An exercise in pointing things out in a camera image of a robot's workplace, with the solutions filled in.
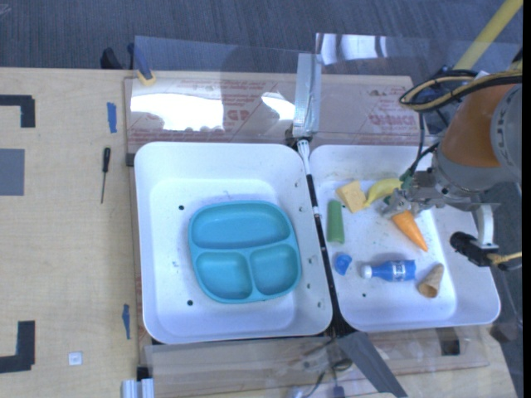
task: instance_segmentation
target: screwdriver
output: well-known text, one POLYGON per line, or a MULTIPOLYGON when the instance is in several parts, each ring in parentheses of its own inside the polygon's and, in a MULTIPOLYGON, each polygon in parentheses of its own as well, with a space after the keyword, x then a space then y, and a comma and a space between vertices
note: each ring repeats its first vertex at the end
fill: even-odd
POLYGON ((110 161, 110 148, 105 148, 103 151, 103 185, 101 186, 101 203, 103 203, 103 194, 105 193, 105 177, 109 171, 109 161, 110 161))

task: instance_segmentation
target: orange carrot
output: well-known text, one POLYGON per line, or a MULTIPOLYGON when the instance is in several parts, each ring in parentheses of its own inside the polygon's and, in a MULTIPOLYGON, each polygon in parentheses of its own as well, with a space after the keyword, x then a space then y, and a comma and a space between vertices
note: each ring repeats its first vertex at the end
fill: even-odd
POLYGON ((428 251, 428 246, 424 241, 424 236, 422 236, 417 222, 415 221, 415 217, 410 211, 404 211, 396 214, 392 216, 391 219, 395 222, 402 233, 409 237, 416 245, 418 245, 419 248, 425 252, 428 251))

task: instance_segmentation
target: wooden table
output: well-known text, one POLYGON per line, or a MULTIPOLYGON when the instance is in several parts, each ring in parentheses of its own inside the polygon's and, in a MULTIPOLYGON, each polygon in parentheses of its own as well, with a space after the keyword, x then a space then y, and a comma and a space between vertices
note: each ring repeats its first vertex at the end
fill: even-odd
MULTIPOLYGON (((25 160, 23 196, 0 196, 0 357, 16 353, 18 322, 36 325, 35 363, 30 371, 0 374, 1 397, 118 396, 121 382, 136 377, 124 129, 124 79, 131 76, 127 70, 0 69, 0 95, 31 95, 36 101, 35 128, 21 128, 20 108, 0 106, 0 148, 24 149, 25 160), (116 133, 110 132, 107 103, 116 105, 116 133), (100 203, 105 146, 112 155, 100 203), (82 352, 82 364, 69 364, 72 352, 82 352)), ((410 396, 515 396, 498 343, 487 328, 481 332, 488 366, 398 380, 410 396)))

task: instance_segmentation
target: white tray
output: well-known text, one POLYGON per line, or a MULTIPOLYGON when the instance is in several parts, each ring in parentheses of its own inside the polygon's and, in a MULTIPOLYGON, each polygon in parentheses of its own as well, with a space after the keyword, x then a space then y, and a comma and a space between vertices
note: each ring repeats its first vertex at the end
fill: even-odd
POLYGON ((309 336, 332 319, 304 165, 278 144, 148 143, 134 159, 144 324, 162 343, 309 336), (219 303, 201 290, 188 222, 212 203, 256 199, 291 219, 302 264, 298 286, 254 303, 219 303))
MULTIPOLYGON (((386 177, 399 177, 417 155, 416 147, 324 145, 310 155, 310 166, 326 231, 326 208, 330 199, 339 200, 337 187, 360 180, 362 189, 386 177)), ((425 157, 418 169, 430 165, 425 157)), ((364 332, 383 332, 418 328, 440 328, 486 324, 500 310, 499 295, 490 268, 473 265, 450 246, 450 237, 464 231, 477 237, 473 216, 450 206, 424 211, 417 219, 428 244, 423 252, 393 224, 378 214, 378 204, 352 214, 343 208, 345 243, 327 242, 330 262, 338 252, 352 256, 345 276, 334 272, 339 307, 345 321, 364 332), (435 263, 446 270, 436 298, 417 292, 418 281, 389 283, 382 279, 363 279, 361 264, 391 259, 414 259, 417 279, 435 263)))

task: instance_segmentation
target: gray carpet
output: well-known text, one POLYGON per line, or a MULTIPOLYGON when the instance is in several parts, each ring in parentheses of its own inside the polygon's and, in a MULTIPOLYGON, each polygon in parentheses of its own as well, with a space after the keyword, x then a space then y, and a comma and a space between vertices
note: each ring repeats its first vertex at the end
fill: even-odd
MULTIPOLYGON (((0 0, 0 66, 97 69, 107 47, 126 66, 126 46, 136 36, 298 51, 312 51, 317 32, 473 41, 503 1, 0 0)), ((523 43, 522 10, 497 42, 523 43)), ((521 250, 521 195, 514 185, 484 198, 503 203, 495 213, 500 253, 521 250)), ((521 270, 494 276, 502 328, 516 332, 499 336, 523 396, 521 270)))

